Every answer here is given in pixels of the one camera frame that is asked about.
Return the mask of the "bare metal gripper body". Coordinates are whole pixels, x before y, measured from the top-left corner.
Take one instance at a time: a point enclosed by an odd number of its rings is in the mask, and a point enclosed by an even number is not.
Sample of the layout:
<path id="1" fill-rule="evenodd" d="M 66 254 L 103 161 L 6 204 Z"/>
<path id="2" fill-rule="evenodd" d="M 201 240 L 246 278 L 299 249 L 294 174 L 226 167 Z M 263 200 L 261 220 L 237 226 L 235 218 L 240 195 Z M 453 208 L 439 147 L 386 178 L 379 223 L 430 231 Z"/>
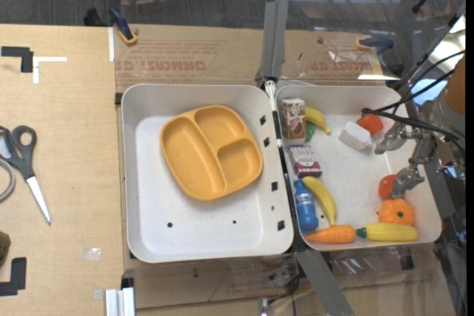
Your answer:
<path id="1" fill-rule="evenodd" d="M 448 137 L 438 137 L 433 131 L 413 129 L 407 137 L 415 141 L 409 165 L 415 169 L 420 164 L 432 164 L 439 171 L 451 174 L 464 173 L 462 145 Z"/>

